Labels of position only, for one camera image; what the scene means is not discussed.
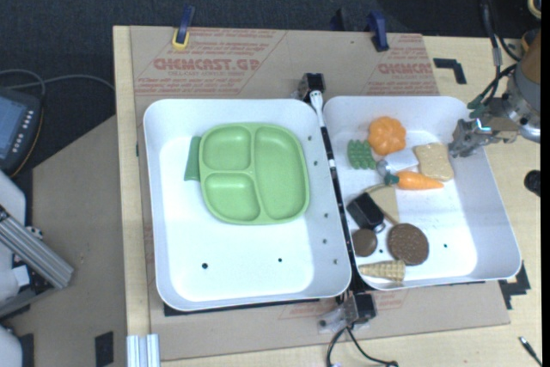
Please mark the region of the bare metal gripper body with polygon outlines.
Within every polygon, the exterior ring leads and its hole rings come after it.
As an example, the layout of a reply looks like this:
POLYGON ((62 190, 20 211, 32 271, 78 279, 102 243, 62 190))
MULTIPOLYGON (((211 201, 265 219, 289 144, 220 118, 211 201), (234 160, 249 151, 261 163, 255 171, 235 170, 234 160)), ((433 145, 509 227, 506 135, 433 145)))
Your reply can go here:
POLYGON ((523 98, 493 98, 481 120, 504 143, 514 142, 518 136, 537 144, 541 141, 540 111, 523 98))

